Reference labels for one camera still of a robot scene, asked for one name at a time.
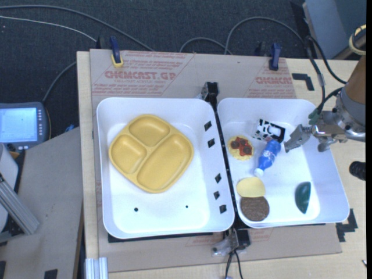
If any blue bottle with white cap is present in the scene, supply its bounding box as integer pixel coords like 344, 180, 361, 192
253, 138, 282, 178

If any white plastic tray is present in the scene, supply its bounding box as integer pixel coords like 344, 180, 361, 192
216, 97, 350, 230
95, 96, 236, 240

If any yellow divided plate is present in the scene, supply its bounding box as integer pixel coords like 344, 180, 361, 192
108, 113, 195, 194

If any toy pizza slice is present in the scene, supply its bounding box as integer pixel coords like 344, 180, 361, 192
227, 135, 255, 162

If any yellow round crisp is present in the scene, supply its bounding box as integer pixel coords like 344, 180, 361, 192
235, 176, 266, 199

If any black and white carton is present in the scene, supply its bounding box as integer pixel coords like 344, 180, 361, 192
251, 118, 287, 144

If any black cylinder on white bracket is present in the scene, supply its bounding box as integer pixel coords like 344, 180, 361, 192
349, 160, 367, 181

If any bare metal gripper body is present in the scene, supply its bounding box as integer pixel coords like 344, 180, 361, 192
311, 110, 367, 144

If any black block with thin wires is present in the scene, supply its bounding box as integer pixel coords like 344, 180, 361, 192
223, 228, 252, 255
202, 81, 220, 103

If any brown cardboard board, red print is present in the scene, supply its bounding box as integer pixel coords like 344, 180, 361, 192
89, 48, 344, 273

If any dark green wedge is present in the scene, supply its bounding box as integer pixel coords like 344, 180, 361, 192
294, 181, 312, 215

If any brown round biscuit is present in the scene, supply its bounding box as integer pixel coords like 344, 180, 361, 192
239, 195, 270, 223

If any thin black and white rod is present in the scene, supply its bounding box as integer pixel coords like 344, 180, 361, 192
213, 99, 237, 233

